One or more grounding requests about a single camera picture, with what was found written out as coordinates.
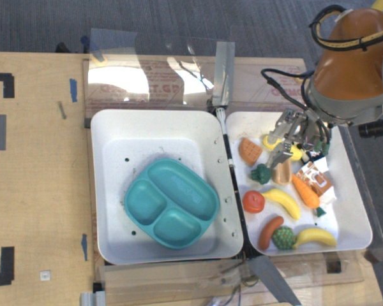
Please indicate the red tomato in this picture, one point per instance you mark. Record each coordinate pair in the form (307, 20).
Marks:
(253, 201)

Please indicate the orange waffle biscuit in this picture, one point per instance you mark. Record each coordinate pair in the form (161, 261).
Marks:
(249, 151)

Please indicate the brown and white carton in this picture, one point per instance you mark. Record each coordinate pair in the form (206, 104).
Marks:
(317, 178)

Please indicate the yellow banana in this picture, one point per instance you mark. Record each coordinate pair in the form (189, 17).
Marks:
(316, 236)
(285, 200)

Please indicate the tan bread bun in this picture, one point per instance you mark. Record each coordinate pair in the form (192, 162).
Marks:
(282, 174)

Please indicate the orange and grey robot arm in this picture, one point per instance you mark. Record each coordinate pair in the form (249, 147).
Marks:
(348, 72)

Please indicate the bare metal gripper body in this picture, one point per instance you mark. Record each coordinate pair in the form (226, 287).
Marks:
(301, 127)

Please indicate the yellow corn cob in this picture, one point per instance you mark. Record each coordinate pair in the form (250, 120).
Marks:
(296, 152)

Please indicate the teal divided plate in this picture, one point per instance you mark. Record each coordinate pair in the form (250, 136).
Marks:
(174, 202)

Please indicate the orange carrot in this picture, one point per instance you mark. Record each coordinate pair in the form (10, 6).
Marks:
(304, 192)

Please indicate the orange sausage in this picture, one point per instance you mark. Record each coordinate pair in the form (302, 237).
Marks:
(269, 231)

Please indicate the green grapes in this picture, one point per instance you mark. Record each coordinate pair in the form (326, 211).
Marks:
(283, 238)

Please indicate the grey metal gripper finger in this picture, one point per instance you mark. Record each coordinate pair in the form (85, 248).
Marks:
(276, 135)
(279, 154)

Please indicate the black cylinder on white bracket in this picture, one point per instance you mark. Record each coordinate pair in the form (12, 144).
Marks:
(373, 128)

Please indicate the thin black and white rod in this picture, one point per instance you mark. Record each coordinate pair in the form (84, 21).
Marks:
(229, 156)

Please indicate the white plastic tray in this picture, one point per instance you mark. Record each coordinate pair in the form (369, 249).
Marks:
(115, 132)
(348, 209)

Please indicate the green broccoli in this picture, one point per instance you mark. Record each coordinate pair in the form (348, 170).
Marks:
(261, 174)

